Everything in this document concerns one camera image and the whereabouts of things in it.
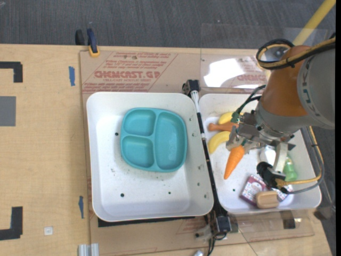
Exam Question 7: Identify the beige toy bread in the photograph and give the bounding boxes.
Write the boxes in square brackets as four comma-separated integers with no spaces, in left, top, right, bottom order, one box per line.
[255,190,280,210]

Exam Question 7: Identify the orange toy sausage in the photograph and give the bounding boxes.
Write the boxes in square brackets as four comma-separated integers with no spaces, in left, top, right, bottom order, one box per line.
[207,122,240,133]

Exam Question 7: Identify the pink printed packet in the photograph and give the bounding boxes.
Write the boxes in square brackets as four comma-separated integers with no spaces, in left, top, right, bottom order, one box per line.
[239,174,267,205]

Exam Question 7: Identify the blue divided plate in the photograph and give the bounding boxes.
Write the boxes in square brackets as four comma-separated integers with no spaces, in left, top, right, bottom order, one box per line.
[120,107,188,173]

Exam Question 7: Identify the black block with thin wires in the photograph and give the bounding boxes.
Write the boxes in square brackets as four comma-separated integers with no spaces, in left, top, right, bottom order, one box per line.
[182,79,201,95]
[214,215,233,234]

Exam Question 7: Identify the white plastic bottle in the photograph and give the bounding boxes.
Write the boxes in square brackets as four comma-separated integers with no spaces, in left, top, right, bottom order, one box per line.
[259,145,277,165]

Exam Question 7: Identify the thin black and white rod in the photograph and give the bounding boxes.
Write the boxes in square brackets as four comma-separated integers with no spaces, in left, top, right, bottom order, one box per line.
[190,89,228,219]

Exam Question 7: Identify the brown cardboard board red print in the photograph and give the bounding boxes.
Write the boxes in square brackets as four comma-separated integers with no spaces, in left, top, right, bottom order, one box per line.
[79,49,315,256]

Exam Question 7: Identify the yellow banana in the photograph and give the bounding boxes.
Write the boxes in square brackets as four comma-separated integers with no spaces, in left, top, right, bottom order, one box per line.
[217,111,237,125]
[207,131,231,155]

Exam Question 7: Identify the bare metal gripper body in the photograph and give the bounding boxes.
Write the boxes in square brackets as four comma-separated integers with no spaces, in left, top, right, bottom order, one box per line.
[235,111,296,151]

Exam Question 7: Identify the white plastic tray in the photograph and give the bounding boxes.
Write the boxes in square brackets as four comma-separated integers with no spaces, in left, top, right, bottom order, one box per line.
[85,91,215,223]
[198,93,323,215]

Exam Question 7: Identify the orange carrot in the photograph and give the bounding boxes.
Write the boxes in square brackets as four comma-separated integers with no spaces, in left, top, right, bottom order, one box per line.
[223,145,246,181]

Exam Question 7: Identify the green plastic bottle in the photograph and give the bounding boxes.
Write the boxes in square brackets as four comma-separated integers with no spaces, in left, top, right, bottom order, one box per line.
[282,156,298,182]

